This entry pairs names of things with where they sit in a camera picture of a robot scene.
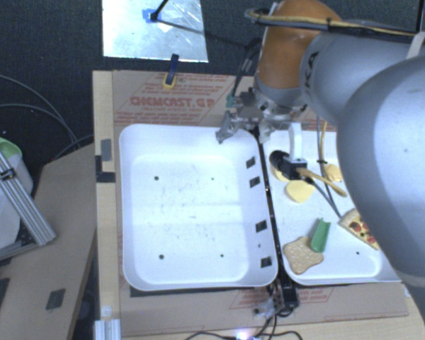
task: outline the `black floor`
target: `black floor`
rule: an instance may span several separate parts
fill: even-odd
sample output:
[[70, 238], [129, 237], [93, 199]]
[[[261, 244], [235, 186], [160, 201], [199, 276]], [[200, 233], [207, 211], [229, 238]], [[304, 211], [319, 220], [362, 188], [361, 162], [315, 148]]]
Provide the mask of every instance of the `black floor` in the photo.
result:
[[[280, 0], [201, 0], [210, 62], [180, 63], [178, 70], [234, 74], [245, 44], [263, 33], [263, 28], [244, 19], [244, 10], [270, 7], [273, 1]], [[419, 3], [419, 0], [320, 1], [342, 18], [372, 20], [410, 30], [415, 28]], [[77, 137], [93, 132], [93, 70], [167, 68], [167, 62], [103, 57], [101, 13], [101, 0], [0, 0], [0, 74], [22, 81], [45, 96]], [[0, 104], [4, 103], [47, 109], [29, 91], [0, 79]], [[23, 150], [24, 161], [33, 176], [69, 144], [66, 130], [57, 121], [22, 107], [0, 108], [0, 135]]]

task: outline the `pizza slice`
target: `pizza slice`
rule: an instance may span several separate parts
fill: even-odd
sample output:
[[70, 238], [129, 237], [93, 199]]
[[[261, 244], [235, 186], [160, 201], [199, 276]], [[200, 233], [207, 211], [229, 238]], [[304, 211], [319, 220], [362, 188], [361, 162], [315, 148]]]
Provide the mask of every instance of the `pizza slice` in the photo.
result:
[[380, 246], [376, 242], [375, 237], [371, 234], [366, 223], [362, 221], [361, 215], [356, 209], [348, 211], [339, 223], [344, 229], [358, 237], [372, 248], [378, 250]]

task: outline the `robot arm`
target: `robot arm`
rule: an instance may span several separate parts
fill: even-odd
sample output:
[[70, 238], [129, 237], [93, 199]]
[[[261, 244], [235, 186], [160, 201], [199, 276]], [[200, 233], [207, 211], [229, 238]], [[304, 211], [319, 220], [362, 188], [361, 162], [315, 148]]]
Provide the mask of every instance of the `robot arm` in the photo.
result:
[[[315, 0], [273, 15], [340, 20]], [[218, 140], [252, 125], [268, 140], [305, 104], [335, 125], [349, 194], [425, 322], [425, 45], [407, 59], [410, 42], [280, 26], [263, 41], [254, 88]]]

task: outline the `silver metal plate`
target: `silver metal plate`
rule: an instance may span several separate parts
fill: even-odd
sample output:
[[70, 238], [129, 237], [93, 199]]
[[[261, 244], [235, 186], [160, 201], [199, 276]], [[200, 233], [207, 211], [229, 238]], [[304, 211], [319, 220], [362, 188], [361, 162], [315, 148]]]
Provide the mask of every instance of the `silver metal plate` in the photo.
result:
[[106, 57], [208, 62], [200, 0], [169, 0], [150, 22], [163, 0], [102, 0], [103, 54]]

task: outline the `white tray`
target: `white tray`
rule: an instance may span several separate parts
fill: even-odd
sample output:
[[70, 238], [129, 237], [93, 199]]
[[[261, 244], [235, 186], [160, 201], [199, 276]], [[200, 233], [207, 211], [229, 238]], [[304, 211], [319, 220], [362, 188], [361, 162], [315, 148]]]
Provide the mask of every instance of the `white tray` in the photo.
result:
[[133, 287], [253, 287], [276, 277], [256, 140], [240, 130], [218, 144], [216, 130], [131, 125], [121, 133], [123, 269]]
[[[338, 165], [335, 150], [336, 134], [327, 132], [324, 142], [325, 158], [331, 164]], [[277, 131], [265, 142], [263, 148], [268, 170], [271, 167], [269, 155], [274, 150], [289, 152], [287, 131]], [[320, 174], [317, 163], [317, 134], [302, 131], [303, 157], [308, 169]], [[331, 222], [327, 238], [324, 260], [320, 264], [297, 275], [291, 271], [288, 260], [283, 256], [283, 264], [288, 275], [302, 285], [331, 285], [342, 283], [391, 282], [399, 278], [392, 270], [389, 261], [381, 250], [374, 250], [344, 228], [338, 225], [339, 219], [321, 194], [315, 191], [303, 204], [294, 203], [284, 193], [286, 183], [279, 181], [270, 171], [269, 183], [273, 199], [280, 245], [295, 241], [302, 236], [312, 236], [318, 218]], [[346, 190], [343, 183], [338, 184]], [[331, 191], [339, 212], [343, 215], [354, 208], [352, 200], [342, 198]]]

